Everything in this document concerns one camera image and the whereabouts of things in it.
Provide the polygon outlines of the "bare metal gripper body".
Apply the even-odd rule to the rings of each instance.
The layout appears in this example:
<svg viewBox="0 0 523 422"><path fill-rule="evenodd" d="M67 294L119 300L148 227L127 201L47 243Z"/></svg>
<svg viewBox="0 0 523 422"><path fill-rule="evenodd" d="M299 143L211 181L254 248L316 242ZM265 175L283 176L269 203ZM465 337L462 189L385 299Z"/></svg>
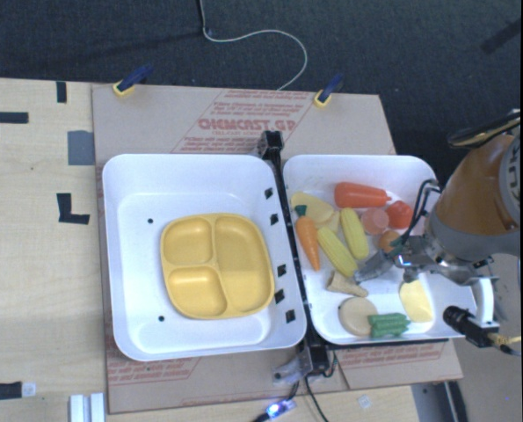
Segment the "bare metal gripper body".
<svg viewBox="0 0 523 422"><path fill-rule="evenodd" d="M390 257L397 268L418 267L421 273L438 274L459 286L472 286L484 278L484 270L492 263L491 256L472 262L457 258L426 235L401 236L390 245Z"/></svg>

